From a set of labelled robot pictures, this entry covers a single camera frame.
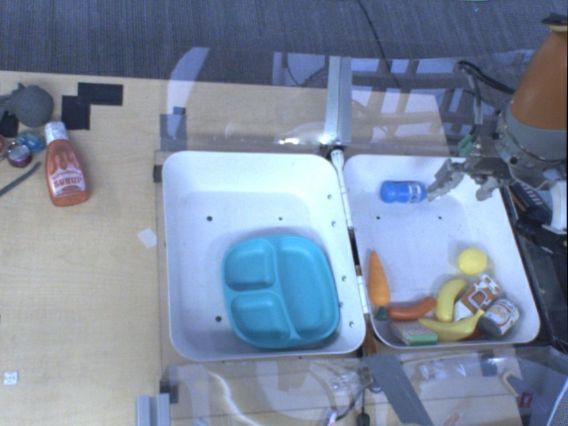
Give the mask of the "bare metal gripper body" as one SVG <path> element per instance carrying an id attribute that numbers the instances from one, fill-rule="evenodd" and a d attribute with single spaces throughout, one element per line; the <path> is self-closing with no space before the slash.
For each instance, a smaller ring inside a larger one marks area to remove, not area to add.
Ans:
<path id="1" fill-rule="evenodd" d="M 497 150 L 498 139 L 467 136 L 461 141 L 461 170 L 478 185 L 506 185 L 513 182 L 508 164 Z"/>

